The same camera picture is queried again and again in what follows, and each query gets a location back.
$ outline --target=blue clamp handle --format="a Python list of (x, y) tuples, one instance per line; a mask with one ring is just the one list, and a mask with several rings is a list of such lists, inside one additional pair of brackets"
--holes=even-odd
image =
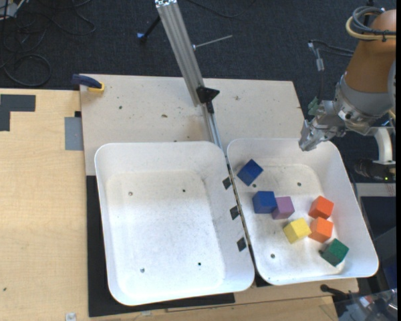
[(90, 88), (102, 88), (102, 83), (89, 76), (73, 74), (72, 84), (81, 84)]

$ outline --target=wooden table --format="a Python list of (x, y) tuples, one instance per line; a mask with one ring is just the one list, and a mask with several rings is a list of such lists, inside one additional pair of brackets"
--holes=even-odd
[[(298, 104), (291, 82), (275, 85)], [(10, 130), (0, 132), (0, 321), (60, 321), (66, 316), (77, 321), (338, 319), (331, 295), (319, 289), (323, 282), (253, 285), (235, 293), (231, 305), (90, 318), (86, 158), (82, 150), (65, 149), (64, 126), (66, 117), (82, 109), (81, 92), (0, 89), (1, 94), (34, 95), (36, 100), (35, 112), (11, 112)], [(217, 97), (217, 115), (226, 99), (237, 103), (245, 94), (236, 90), (222, 100)], [(276, 102), (277, 110), (282, 103)], [(358, 291), (355, 278), (326, 283), (343, 292)]]

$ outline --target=cube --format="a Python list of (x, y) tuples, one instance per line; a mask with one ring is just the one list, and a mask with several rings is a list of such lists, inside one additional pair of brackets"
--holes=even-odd
[(257, 191), (253, 196), (253, 204), (256, 213), (272, 213), (277, 207), (275, 193), (273, 191)]
[(333, 226), (334, 223), (330, 220), (324, 219), (323, 217), (317, 217), (310, 223), (310, 230), (312, 233), (309, 234), (309, 238), (320, 243), (325, 243), (329, 238), (331, 238)]
[(252, 182), (263, 172), (263, 168), (260, 167), (253, 159), (250, 159), (242, 169), (238, 172), (237, 176), (247, 185), (251, 185)]
[(294, 213), (294, 205), (290, 196), (276, 197), (277, 207), (272, 211), (272, 218), (288, 219)]
[(320, 195), (312, 202), (310, 210), (307, 214), (314, 219), (316, 219), (317, 217), (328, 219), (333, 211), (333, 207), (334, 202), (331, 202), (324, 196)]
[(302, 217), (288, 223), (283, 228), (283, 232), (290, 243), (295, 243), (312, 233), (306, 220)]
[(333, 266), (341, 263), (348, 254), (349, 248), (343, 244), (340, 240), (333, 239), (333, 241), (328, 244), (325, 251), (320, 251), (321, 257), (328, 261)]

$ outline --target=white tray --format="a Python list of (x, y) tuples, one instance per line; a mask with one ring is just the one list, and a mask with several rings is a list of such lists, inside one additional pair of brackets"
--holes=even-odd
[[(374, 275), (378, 258), (364, 218), (336, 146), (323, 142), (313, 151), (303, 152), (298, 139), (237, 139), (227, 155), (242, 214), (251, 241), (255, 266), (270, 284), (284, 285), (336, 278), (361, 278)], [(264, 171), (247, 187), (237, 173), (250, 159)], [(275, 196), (290, 196), (295, 213), (288, 220), (274, 220), (271, 214), (256, 214), (252, 197), (257, 191), (274, 191)], [(349, 247), (343, 262), (332, 266), (319, 255), (324, 244), (311, 238), (290, 244), (283, 227), (303, 217), (318, 196), (334, 202), (330, 221), (334, 222), (329, 241), (338, 238)]]
[(254, 267), (222, 150), (132, 142), (95, 155), (108, 285), (125, 305), (247, 289)]

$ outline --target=dark blue cube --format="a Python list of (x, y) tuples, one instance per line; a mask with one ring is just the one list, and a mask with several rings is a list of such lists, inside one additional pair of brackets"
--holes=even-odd
[(254, 212), (272, 213), (278, 206), (273, 191), (257, 191), (253, 196)]
[(260, 167), (253, 159), (250, 159), (247, 164), (238, 172), (237, 176), (246, 184), (250, 185), (254, 180), (263, 172), (263, 168)]

